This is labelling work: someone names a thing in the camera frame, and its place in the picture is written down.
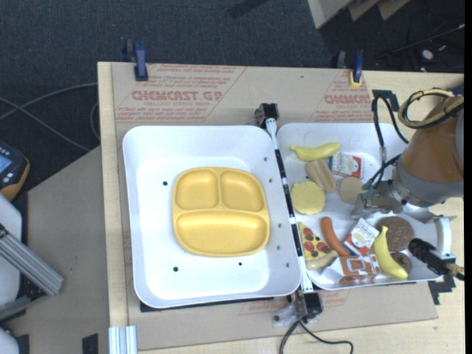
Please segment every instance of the brown cookie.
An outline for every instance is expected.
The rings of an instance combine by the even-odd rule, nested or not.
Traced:
[[[404,268],[408,274],[410,274],[410,271],[412,270],[412,261],[406,254],[401,251],[396,251],[395,253],[392,253],[392,258],[398,265]]]
[[[382,226],[389,229],[386,232],[386,243],[390,251],[403,251],[408,247],[409,242],[414,239],[412,225],[398,216],[382,218],[375,226],[379,230],[382,229]]]

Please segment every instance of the banana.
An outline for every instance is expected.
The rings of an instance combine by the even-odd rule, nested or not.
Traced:
[[[408,273],[399,263],[393,259],[392,255],[390,254],[389,247],[387,246],[386,232],[388,230],[389,229],[387,227],[382,226],[381,233],[374,241],[373,248],[375,255],[378,258],[378,264],[388,275],[398,278],[399,280],[405,280],[408,278]]]
[[[304,162],[314,162],[315,160],[327,159],[328,157],[334,155],[339,147],[341,147],[341,143],[331,142],[315,148],[291,145],[290,149],[295,151],[300,160]]]

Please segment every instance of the wooden table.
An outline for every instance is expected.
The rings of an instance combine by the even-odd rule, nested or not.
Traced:
[[[117,172],[118,152],[117,152],[117,127],[115,121],[114,105],[114,80],[113,67],[130,67],[129,64],[117,65],[118,63],[99,63],[98,81],[100,98],[100,123],[102,138],[102,161],[103,161],[103,187],[104,187],[104,207],[105,207],[105,235],[107,247],[108,266],[108,303],[110,313],[110,325],[112,327],[125,327],[130,324],[128,315],[127,288],[125,280],[125,256],[123,251],[122,236],[122,209],[120,206],[119,175]],[[272,68],[252,68],[241,67],[240,74],[249,82],[247,92],[251,103],[256,108],[260,102],[274,101],[273,93],[281,95],[277,102],[285,111],[285,103],[295,99],[313,98],[313,84],[317,84],[317,91],[323,95],[330,90],[329,82],[320,81],[323,75],[333,75],[338,70],[332,69],[272,69]],[[303,84],[297,84],[296,90],[292,93],[282,91],[281,80],[286,81],[286,88],[302,78]],[[452,89],[464,82],[463,74],[423,74],[423,73],[401,73],[401,72],[368,72],[363,73],[364,83],[368,86],[368,93],[371,95],[372,89],[385,89],[396,93],[398,100],[402,103],[411,93],[429,89],[432,86]],[[251,89],[250,80],[258,80],[255,90]],[[242,78],[238,77],[237,82],[242,83]],[[218,118],[218,109],[223,108],[217,105],[209,113],[206,122],[211,122],[211,117]],[[287,117],[296,122],[298,119],[310,119],[311,115],[306,114],[309,106],[300,103],[300,112],[294,109],[293,114]],[[421,107],[421,111],[429,111],[432,105],[430,102]],[[232,106],[235,110],[235,117],[238,116],[238,109],[243,110],[243,106]],[[386,121],[386,110],[381,111],[381,120]],[[221,118],[221,124],[228,124]],[[402,128],[405,135],[411,135],[406,128]],[[459,264],[464,263],[464,215],[463,200],[452,198],[442,206],[433,208],[434,212],[444,215],[456,215],[458,218],[452,221],[453,243],[452,252],[457,256]],[[437,306],[438,319],[409,322],[402,324],[389,324],[384,326],[358,327],[347,330],[336,330],[323,332],[320,336],[327,340],[350,340],[354,343],[357,353],[410,353],[420,351],[422,353],[464,353],[465,352],[465,287],[463,282],[456,282],[457,287],[454,292],[441,294],[441,305]],[[278,353],[280,337],[239,340],[231,342],[221,342],[216,344],[201,344],[191,348],[193,353]],[[141,353],[188,353],[189,347],[171,347],[160,350],[147,350]],[[331,347],[315,342],[306,334],[294,335],[286,346],[287,353],[347,353],[347,347]]]

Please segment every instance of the yellow divided plate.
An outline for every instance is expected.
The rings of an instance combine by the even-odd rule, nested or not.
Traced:
[[[174,185],[172,208],[177,240],[194,254],[242,256],[267,244],[266,195],[250,173],[226,167],[186,170]]]

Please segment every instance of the sausage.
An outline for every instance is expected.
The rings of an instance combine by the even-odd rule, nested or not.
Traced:
[[[342,242],[336,237],[333,229],[333,222],[328,216],[322,218],[322,232],[327,244],[331,249],[334,249],[339,256],[351,255],[349,249],[342,245]]]

